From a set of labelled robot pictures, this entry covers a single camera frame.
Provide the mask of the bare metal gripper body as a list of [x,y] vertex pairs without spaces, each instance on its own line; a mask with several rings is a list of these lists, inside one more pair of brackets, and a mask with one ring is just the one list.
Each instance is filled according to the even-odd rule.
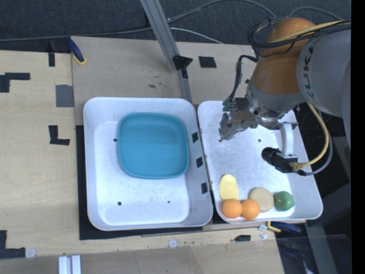
[[256,98],[235,98],[229,109],[230,122],[240,124],[242,129],[262,126],[269,130],[277,129],[279,120],[286,112],[268,110]]

